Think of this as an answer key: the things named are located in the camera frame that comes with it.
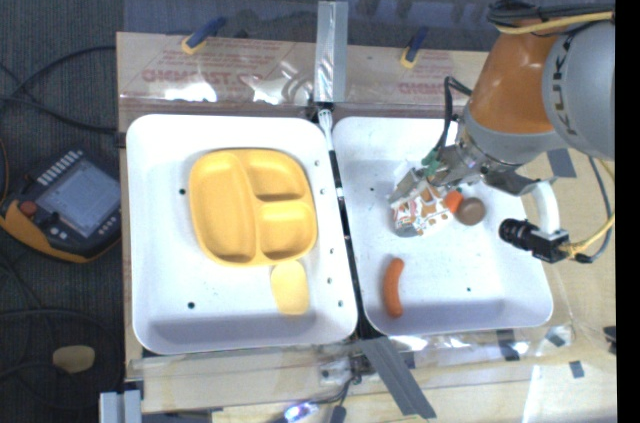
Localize pale yellow bread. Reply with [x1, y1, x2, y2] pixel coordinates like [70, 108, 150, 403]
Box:
[269, 259, 312, 317]

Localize orange carrot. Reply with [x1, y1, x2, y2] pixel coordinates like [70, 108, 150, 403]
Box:
[443, 190, 466, 215]

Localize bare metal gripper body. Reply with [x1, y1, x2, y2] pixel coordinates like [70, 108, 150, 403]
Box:
[423, 142, 490, 188]

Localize pale yellow oval toy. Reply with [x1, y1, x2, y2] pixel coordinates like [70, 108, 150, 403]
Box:
[51, 344, 97, 375]

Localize brown round biscuit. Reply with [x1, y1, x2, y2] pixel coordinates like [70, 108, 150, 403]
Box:
[455, 196, 488, 228]

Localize orange sausage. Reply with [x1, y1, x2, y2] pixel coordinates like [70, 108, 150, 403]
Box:
[382, 256, 406, 319]

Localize white and orange carton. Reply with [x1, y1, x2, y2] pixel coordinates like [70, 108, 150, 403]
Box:
[389, 183, 456, 239]

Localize white plastic tray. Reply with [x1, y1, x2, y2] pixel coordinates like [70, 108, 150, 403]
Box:
[124, 112, 360, 357]
[330, 115, 556, 338]

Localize yellow divided plate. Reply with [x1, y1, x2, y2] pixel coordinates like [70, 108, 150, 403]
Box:
[187, 147, 320, 269]

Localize black cylinder on white bracket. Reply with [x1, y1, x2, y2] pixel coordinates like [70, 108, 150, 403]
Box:
[497, 180, 572, 265]

